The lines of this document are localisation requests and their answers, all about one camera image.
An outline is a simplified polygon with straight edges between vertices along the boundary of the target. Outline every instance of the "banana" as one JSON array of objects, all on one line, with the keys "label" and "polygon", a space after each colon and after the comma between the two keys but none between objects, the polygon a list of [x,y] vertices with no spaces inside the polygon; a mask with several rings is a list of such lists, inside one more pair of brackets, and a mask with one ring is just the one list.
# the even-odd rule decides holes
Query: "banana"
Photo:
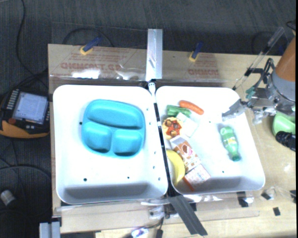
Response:
[{"label": "banana", "polygon": [[181,181],[185,175],[184,163],[181,157],[175,151],[167,150],[166,152],[167,157],[172,163],[174,169],[173,184],[174,186],[177,186],[178,182]]}]

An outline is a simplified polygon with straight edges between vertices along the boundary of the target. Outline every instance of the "green vegetable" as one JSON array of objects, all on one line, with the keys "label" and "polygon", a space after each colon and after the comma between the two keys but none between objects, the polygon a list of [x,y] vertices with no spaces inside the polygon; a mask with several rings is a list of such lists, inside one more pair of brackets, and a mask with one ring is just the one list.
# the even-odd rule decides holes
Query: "green vegetable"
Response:
[{"label": "green vegetable", "polygon": [[187,117],[190,117],[191,111],[186,108],[181,108],[173,105],[167,105],[167,115],[169,117],[176,117],[179,113],[184,114]]}]

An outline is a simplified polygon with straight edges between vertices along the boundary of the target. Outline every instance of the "blue plate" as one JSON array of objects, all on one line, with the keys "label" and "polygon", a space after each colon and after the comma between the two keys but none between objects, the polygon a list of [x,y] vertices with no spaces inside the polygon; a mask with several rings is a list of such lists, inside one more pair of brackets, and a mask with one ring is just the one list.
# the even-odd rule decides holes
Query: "blue plate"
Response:
[{"label": "blue plate", "polygon": [[84,146],[93,153],[130,157],[142,149],[145,130],[145,117],[138,107],[99,99],[88,104],[81,135]]}]

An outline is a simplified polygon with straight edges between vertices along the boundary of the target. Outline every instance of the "plastic bottle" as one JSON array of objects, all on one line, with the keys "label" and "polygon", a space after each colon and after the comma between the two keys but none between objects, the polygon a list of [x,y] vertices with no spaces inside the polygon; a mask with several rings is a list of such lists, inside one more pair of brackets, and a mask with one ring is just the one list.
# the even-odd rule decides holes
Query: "plastic bottle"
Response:
[{"label": "plastic bottle", "polygon": [[239,161],[241,157],[238,153],[238,143],[233,129],[230,126],[223,127],[220,129],[220,134],[222,136],[223,145],[229,152],[231,160]]}]

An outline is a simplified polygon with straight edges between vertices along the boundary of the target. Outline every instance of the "carrot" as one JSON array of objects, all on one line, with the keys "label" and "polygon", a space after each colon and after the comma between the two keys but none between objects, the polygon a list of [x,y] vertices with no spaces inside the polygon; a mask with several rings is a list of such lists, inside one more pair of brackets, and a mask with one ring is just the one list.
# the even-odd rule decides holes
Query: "carrot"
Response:
[{"label": "carrot", "polygon": [[192,102],[189,101],[179,101],[179,106],[182,108],[186,108],[186,109],[190,109],[193,112],[199,114],[199,115],[203,115],[204,114],[204,110],[201,109],[200,107],[198,107],[197,105],[193,104]]}]

